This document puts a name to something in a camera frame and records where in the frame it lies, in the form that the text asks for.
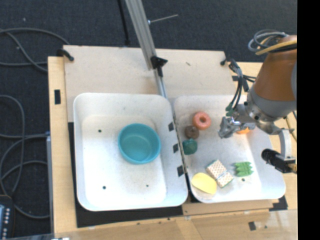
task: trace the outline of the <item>black clamp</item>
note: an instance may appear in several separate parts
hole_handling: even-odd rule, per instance
[[[66,57],[69,59],[69,61],[71,61],[71,62],[73,62],[73,61],[75,60],[75,58],[72,57],[72,56],[70,55],[70,53],[67,52],[65,49],[58,49],[58,50],[56,51],[56,55],[57,55],[58,57],[66,56]]]
[[[168,62],[168,60],[164,58],[159,58],[157,56],[152,56],[151,57],[151,63],[153,69],[157,69],[159,77],[163,77],[164,74],[162,72],[162,67]]]

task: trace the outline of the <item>metal pole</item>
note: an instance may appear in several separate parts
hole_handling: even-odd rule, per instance
[[[151,58],[157,56],[154,41],[151,36],[149,23],[146,17],[146,13],[141,0],[125,0],[128,8],[135,33],[137,35],[142,53],[149,70],[153,70],[154,67],[151,62]],[[165,84],[162,76],[160,76],[157,70],[154,70],[155,80],[157,82],[159,93],[167,98]]]

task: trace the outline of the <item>toy donut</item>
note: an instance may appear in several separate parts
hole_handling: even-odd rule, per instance
[[[205,130],[211,125],[211,118],[207,113],[200,111],[193,116],[192,124],[199,130]]]

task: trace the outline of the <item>blue bowl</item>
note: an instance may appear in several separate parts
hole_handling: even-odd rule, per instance
[[[142,123],[132,123],[120,131],[118,147],[125,160],[135,165],[142,165],[157,158],[161,142],[151,127]]]

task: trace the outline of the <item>orange object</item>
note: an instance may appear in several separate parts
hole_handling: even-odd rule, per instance
[[[238,130],[236,133],[237,134],[247,134],[248,132],[250,132],[249,128],[245,128],[243,130]]]
[[[211,118],[205,112],[198,112],[192,118],[192,124],[199,130],[205,130],[211,125]]]

